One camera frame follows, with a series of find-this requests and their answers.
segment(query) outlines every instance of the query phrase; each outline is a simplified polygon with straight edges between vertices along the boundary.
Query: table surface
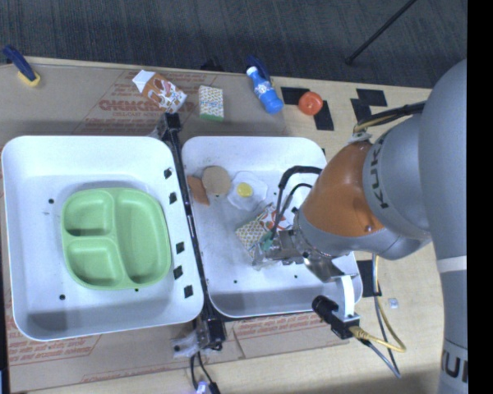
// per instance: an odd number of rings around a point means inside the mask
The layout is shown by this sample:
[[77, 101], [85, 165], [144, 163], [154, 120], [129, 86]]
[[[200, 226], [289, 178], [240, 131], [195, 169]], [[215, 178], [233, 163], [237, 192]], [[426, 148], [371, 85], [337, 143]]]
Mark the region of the table surface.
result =
[[[140, 66], [62, 61], [37, 57], [28, 57], [28, 59], [34, 66], [73, 66], [94, 69], [141, 68]], [[0, 66], [0, 75], [6, 68], [11, 67]], [[161, 69], [160, 71], [167, 76], [168, 74], [191, 74], [195, 85], [200, 84], [197, 82], [197, 75], [201, 74], [200, 71], [176, 69]], [[238, 118], [239, 114], [241, 117], [245, 117], [252, 111], [258, 112], [256, 115], [261, 115], [259, 114], [259, 112], [262, 113], [259, 101], [256, 100], [251, 89], [246, 90], [245, 88], [245, 86], [248, 87], [249, 82], [248, 80], [245, 81], [244, 75], [221, 72], [205, 73], [214, 77], [214, 86], [217, 85], [223, 89], [223, 93], [227, 95], [225, 100], [228, 100], [231, 95], [237, 95], [237, 98], [232, 98], [236, 101], [232, 103], [230, 108], [234, 110], [234, 115], [236, 115], [235, 117], [232, 115], [232, 117]], [[250, 124], [250, 129], [246, 129], [244, 125], [240, 124], [238, 129], [221, 130], [218, 126], [212, 126], [215, 128], [211, 132], [215, 135], [219, 135], [221, 131], [224, 135], [240, 135], [238, 133], [244, 131], [244, 135], [263, 135], [263, 129], [265, 129], [267, 135], [306, 137], [323, 148], [325, 156], [329, 160], [347, 143], [351, 136], [352, 128], [356, 123], [356, 110], [364, 108], [371, 113], [376, 113], [388, 108], [401, 107], [407, 103], [424, 101], [430, 93], [428, 89], [284, 77], [274, 77], [273, 82], [282, 98], [282, 88], [286, 88], [284, 92], [287, 96], [292, 96], [292, 89], [310, 89], [321, 95], [327, 102], [334, 123], [334, 130], [318, 130], [313, 117], [302, 114], [296, 104], [286, 103], [283, 111], [279, 114], [282, 117], [280, 122], [267, 116], [266, 127], [261, 124], [258, 125], [258, 129], [255, 129], [251, 128]], [[37, 92], [36, 88], [32, 90], [32, 94], [35, 92]], [[67, 92], [62, 95], [59, 103], [62, 105], [74, 97], [72, 93]], [[21, 113], [22, 103], [20, 101], [12, 102], [12, 99], [7, 97], [7, 91], [0, 85], [0, 148], [17, 135], [37, 134], [37, 131], [41, 130], [44, 130], [41, 134], [66, 134], [64, 131], [66, 126], [63, 124], [66, 123], [67, 119], [62, 116], [62, 111], [55, 114], [52, 103], [47, 100], [40, 100], [37, 104], [39, 106], [36, 114], [31, 116], [29, 113]], [[190, 126], [188, 120], [185, 124], [189, 130], [188, 134], [197, 134], [196, 126]], [[371, 128], [369, 132], [373, 134], [374, 139], [393, 124]], [[7, 233], [4, 226], [2, 198], [1, 204], [2, 239], [5, 240]], [[6, 244], [3, 244], [3, 247], [4, 256], [7, 257]], [[365, 255], [361, 253], [361, 257], [358, 258], [365, 258]], [[4, 262], [3, 275], [7, 282], [9, 279], [7, 261]], [[300, 349], [252, 359], [230, 360], [223, 363], [211, 363], [211, 360], [205, 367], [212, 379], [219, 384], [221, 392], [228, 394], [247, 392], [304, 392], [306, 394], [320, 392], [343, 392], [346, 394], [434, 392], [440, 369], [444, 314], [440, 278], [436, 270], [432, 245], [428, 245], [405, 259], [394, 262], [381, 260], [380, 287], [383, 292], [382, 302], [389, 321], [407, 346], [405, 353], [395, 354], [402, 374], [401, 379], [395, 378], [387, 366], [370, 349], [353, 339], [349, 343], [337, 346], [326, 346], [312, 350]], [[11, 300], [7, 298], [7, 293], [5, 295], [10, 308]], [[389, 300], [396, 300], [398, 308], [392, 309]], [[356, 310], [362, 317], [362, 327], [372, 334], [380, 335], [372, 298], [363, 298], [357, 304]], [[9, 349], [11, 358], [12, 347], [9, 346]], [[18, 387], [18, 391], [36, 391], [46, 394], [68, 392], [161, 392], [163, 394], [178, 394], [194, 391], [191, 385], [190, 369], [186, 367], [72, 386], [54, 387], [48, 384], [47, 388], [44, 388], [44, 385], [39, 383], [37, 387], [42, 389], [26, 390], [21, 388], [24, 386], [19, 382], [20, 377], [43, 381], [45, 378], [51, 379], [51, 373], [65, 373], [66, 367], [62, 364], [59, 368], [55, 364], [56, 362], [58, 361], [48, 362], [47, 368], [39, 368], [39, 374], [36, 375], [22, 372], [21, 368], [24, 365], [11, 362], [12, 390], [15, 391]], [[199, 367], [196, 367], [196, 376], [203, 377]]]

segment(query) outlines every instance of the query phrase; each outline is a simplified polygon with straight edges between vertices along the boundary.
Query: black pole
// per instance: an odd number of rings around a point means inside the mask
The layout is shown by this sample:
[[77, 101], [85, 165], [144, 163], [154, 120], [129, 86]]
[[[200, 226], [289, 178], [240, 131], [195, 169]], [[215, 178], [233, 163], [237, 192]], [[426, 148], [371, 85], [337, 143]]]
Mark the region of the black pole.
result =
[[393, 24], [394, 21], [396, 21], [408, 8], [410, 8], [410, 6], [412, 6], [415, 3], [415, 1], [416, 0], [409, 0], [407, 4], [405, 4], [399, 11], [397, 11], [394, 15], [392, 15], [391, 18], [388, 21], [386, 21], [384, 25], [381, 28], [379, 28], [374, 35], [372, 35], [365, 43], [363, 43], [359, 49], [357, 49], [349, 57], [345, 58], [345, 63], [347, 63], [350, 66], [354, 61], [354, 59], [357, 56], [359, 56], [365, 48], [371, 45], [376, 38], [382, 35], [384, 31]]

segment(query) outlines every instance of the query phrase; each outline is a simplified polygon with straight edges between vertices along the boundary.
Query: white plastic tray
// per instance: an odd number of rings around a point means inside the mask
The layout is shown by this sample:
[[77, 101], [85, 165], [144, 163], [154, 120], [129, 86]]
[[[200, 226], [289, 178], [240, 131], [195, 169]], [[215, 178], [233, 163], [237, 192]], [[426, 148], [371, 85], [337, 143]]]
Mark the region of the white plastic tray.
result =
[[[209, 166], [221, 166], [232, 178], [237, 172], [253, 172], [268, 187], [265, 203], [277, 201], [278, 183], [290, 167], [325, 167], [325, 155], [311, 140], [297, 137], [194, 137], [182, 149], [185, 174], [201, 177]], [[314, 174], [296, 174], [289, 180], [283, 199], [300, 182], [313, 184]], [[286, 218], [293, 221], [292, 207], [299, 207], [308, 193], [300, 187]], [[281, 263], [256, 271], [234, 231], [252, 220], [249, 213], [232, 206], [225, 196], [211, 196], [210, 206], [192, 200], [197, 236], [202, 251], [210, 299], [231, 318], [286, 314], [311, 310], [317, 295], [328, 296], [336, 285], [324, 284], [303, 264]]]
[[[166, 144], [150, 137], [23, 136], [5, 146], [2, 170], [13, 316], [26, 336], [48, 341], [185, 323], [200, 313], [199, 273]], [[163, 207], [172, 267], [160, 282], [102, 291], [79, 285], [67, 271], [62, 204], [78, 190], [106, 186], [146, 191]]]

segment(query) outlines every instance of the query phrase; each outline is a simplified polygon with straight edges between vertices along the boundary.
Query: robotic arm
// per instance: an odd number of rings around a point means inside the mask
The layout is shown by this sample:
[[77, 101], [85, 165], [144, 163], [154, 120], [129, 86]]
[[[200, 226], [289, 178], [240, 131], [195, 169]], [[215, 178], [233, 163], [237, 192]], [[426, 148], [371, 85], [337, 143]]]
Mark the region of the robotic arm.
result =
[[[259, 249], [259, 256], [301, 261], [321, 281], [339, 282], [336, 308], [343, 308], [331, 312], [346, 323], [357, 318], [345, 305], [356, 297], [350, 279], [357, 271], [346, 259], [353, 251], [396, 260], [433, 241], [445, 307], [439, 394], [468, 392], [466, 88], [464, 60], [438, 81], [421, 115], [374, 144], [364, 136], [345, 146], [296, 212], [293, 229]], [[313, 308], [322, 308], [317, 299]]]

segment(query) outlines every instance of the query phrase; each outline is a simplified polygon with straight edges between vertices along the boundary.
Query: blue clamp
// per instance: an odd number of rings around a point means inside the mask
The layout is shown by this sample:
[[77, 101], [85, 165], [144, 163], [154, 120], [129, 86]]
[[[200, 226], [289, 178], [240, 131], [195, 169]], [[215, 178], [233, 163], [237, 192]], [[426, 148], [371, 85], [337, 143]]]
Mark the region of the blue clamp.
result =
[[34, 71], [24, 56], [12, 45], [6, 45], [2, 50], [7, 59], [18, 68], [18, 76], [29, 86], [36, 86], [40, 82], [39, 74]]
[[259, 72], [260, 76], [263, 77], [263, 79], [272, 82], [272, 80], [270, 80], [269, 69], [266, 68], [266, 65], [259, 58], [253, 56], [252, 54], [249, 54], [246, 56], [246, 64], [250, 67], [256, 67], [257, 71]]

